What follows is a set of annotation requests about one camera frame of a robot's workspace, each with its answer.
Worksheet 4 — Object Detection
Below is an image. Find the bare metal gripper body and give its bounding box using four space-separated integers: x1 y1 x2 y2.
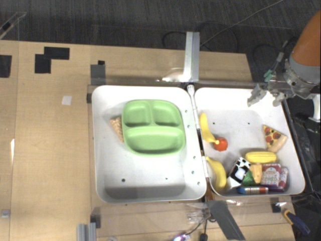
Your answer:
265 68 317 100

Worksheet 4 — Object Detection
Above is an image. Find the white plastic tray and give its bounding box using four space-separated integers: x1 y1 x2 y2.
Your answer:
194 87 306 198
91 84 208 204

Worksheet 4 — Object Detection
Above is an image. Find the pizza slice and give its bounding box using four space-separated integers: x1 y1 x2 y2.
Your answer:
262 124 288 153

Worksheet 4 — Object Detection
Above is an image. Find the orange red tomato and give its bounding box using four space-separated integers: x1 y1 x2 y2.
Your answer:
213 136 229 152

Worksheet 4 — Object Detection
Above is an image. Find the yellow banana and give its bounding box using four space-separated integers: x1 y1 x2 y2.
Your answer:
205 156 227 193
199 112 217 144

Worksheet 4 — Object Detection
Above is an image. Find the yellow corn cob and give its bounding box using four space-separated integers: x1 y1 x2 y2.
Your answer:
244 151 277 164

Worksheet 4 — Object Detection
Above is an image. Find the pink printed packet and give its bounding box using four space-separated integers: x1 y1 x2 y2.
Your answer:
260 163 282 187

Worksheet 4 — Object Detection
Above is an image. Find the yellow cheese wedge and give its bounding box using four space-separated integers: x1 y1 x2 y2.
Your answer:
249 163 263 184

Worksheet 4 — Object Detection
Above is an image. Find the black and white milk carton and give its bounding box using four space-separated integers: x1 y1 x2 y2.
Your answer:
226 157 252 189

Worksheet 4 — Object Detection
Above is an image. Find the red can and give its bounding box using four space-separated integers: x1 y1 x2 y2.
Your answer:
278 167 289 188

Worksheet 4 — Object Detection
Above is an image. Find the green triangular toy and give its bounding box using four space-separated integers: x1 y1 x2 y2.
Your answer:
241 170 257 187

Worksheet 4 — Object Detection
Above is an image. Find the blue red silver tube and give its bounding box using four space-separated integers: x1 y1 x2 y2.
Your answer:
236 186 269 195

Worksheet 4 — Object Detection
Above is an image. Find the green divided plate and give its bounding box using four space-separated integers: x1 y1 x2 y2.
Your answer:
121 99 187 157

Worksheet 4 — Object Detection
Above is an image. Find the tan waffle biscuit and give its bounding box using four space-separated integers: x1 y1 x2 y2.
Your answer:
109 116 125 143

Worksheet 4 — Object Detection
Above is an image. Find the black cylinder on white bracket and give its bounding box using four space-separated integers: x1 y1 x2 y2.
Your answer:
295 93 321 135

